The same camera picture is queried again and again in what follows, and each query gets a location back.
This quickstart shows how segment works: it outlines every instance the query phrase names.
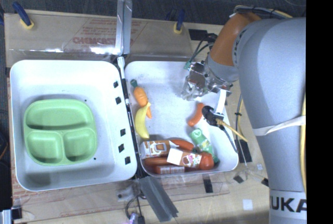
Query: green bottle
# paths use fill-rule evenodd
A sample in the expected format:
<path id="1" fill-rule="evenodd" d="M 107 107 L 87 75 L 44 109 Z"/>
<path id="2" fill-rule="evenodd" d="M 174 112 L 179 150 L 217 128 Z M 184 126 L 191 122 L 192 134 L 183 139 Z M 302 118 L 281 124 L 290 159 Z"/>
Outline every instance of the green bottle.
<path id="1" fill-rule="evenodd" d="M 201 151 L 212 155 L 215 164 L 219 162 L 219 158 L 214 154 L 212 144 L 208 141 L 205 135 L 203 135 L 200 129 L 195 129 L 189 136 Z"/>

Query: yellow clamp pad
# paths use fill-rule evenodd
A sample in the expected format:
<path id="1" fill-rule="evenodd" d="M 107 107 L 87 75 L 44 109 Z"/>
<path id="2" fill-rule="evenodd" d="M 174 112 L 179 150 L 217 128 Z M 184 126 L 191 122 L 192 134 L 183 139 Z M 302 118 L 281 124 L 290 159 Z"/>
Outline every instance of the yellow clamp pad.
<path id="1" fill-rule="evenodd" d="M 178 30 L 177 29 L 177 22 L 176 22 L 175 25 L 173 26 L 173 32 L 177 33 L 177 34 L 181 34 L 182 30 L 183 30 L 183 25 L 181 27 L 181 30 Z"/>
<path id="2" fill-rule="evenodd" d="M 31 30 L 32 27 L 34 26 L 34 23 L 31 20 L 30 20 L 31 24 L 29 26 L 22 19 L 20 19 L 20 22 L 21 22 L 22 26 L 27 30 Z"/>

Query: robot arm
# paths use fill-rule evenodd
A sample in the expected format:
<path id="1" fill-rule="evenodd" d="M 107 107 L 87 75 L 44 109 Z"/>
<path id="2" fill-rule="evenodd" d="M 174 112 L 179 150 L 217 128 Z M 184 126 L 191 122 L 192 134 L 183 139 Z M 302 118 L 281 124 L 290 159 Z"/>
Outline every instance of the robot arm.
<path id="1" fill-rule="evenodd" d="M 300 147 L 300 142 L 305 143 L 305 26 L 305 18 L 235 14 L 201 71 L 191 65 L 183 89 L 183 98 L 193 99 L 220 89 L 229 91 L 232 82 L 239 80 L 267 169 L 271 224 L 307 222 L 301 170 L 305 156 L 300 158 L 305 151 L 305 146 Z"/>

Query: banana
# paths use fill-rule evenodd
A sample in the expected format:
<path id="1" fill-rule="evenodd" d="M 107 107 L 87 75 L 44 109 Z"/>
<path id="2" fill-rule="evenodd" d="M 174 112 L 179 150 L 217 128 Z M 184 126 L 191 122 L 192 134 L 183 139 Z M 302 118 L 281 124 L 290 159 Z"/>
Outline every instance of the banana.
<path id="1" fill-rule="evenodd" d="M 151 104 L 148 102 L 147 105 L 139 108 L 139 110 L 136 112 L 136 115 L 134 118 L 135 130 L 142 139 L 149 139 L 149 132 L 147 130 L 146 123 L 145 123 L 146 114 L 147 114 L 147 110 L 148 110 L 149 106 L 151 106 Z"/>

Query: green divided plate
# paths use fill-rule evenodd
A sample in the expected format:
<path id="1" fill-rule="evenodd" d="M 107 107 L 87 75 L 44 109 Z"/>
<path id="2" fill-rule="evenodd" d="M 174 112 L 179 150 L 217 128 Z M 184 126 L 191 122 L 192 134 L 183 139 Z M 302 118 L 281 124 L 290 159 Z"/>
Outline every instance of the green divided plate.
<path id="1" fill-rule="evenodd" d="M 97 150 L 91 109 L 76 99 L 46 99 L 24 113 L 24 141 L 29 156 L 41 165 L 70 165 L 87 161 Z"/>

